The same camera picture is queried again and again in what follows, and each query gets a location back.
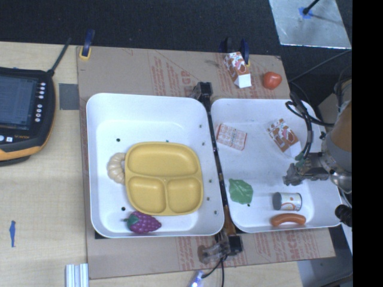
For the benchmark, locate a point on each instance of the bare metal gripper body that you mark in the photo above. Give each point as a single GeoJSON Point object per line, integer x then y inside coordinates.
{"type": "Point", "coordinates": [317, 169]}

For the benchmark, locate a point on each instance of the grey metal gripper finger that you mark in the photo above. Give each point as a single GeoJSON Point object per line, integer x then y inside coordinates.
{"type": "Point", "coordinates": [291, 180]}
{"type": "Point", "coordinates": [294, 168]}

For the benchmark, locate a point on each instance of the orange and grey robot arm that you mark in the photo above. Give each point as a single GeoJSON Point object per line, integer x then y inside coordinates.
{"type": "Point", "coordinates": [342, 130]}

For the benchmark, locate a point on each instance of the small white can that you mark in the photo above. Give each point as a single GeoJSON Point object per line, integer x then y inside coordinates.
{"type": "Point", "coordinates": [288, 201]}

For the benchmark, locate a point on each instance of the white plastic tray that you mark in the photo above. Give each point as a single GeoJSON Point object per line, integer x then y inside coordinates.
{"type": "Point", "coordinates": [149, 115]}
{"type": "Point", "coordinates": [260, 166]}

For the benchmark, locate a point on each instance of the orange and white carton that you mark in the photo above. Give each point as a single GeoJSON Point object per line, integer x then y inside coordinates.
{"type": "Point", "coordinates": [282, 136]}
{"type": "Point", "coordinates": [237, 69]}

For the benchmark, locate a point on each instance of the orange sausage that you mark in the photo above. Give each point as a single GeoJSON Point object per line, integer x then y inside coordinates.
{"type": "Point", "coordinates": [288, 220]}

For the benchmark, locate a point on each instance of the green lettuce leaf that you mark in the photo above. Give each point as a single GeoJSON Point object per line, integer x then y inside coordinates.
{"type": "Point", "coordinates": [240, 191]}

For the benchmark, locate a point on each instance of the orange and white packet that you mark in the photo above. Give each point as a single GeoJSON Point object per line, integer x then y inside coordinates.
{"type": "Point", "coordinates": [231, 137]}

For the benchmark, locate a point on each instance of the thin black and white rod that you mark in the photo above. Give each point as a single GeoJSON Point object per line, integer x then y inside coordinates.
{"type": "Point", "coordinates": [217, 157]}

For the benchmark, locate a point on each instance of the red tomato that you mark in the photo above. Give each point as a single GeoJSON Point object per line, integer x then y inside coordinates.
{"type": "Point", "coordinates": [272, 80]}

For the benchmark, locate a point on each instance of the yellow divided plate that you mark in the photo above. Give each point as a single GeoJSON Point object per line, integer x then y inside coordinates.
{"type": "Point", "coordinates": [163, 178]}

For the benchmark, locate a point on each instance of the purple grapes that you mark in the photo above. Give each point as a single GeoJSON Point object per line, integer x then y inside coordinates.
{"type": "Point", "coordinates": [145, 223]}

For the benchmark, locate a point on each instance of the brown cardboard board red print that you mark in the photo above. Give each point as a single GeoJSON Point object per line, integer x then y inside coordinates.
{"type": "Point", "coordinates": [149, 70]}

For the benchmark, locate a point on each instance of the beige doughnut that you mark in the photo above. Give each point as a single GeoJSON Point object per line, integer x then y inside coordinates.
{"type": "Point", "coordinates": [115, 169]}

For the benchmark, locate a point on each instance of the black cylinder on white bracket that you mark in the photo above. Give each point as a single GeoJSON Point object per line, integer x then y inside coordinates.
{"type": "Point", "coordinates": [344, 214]}

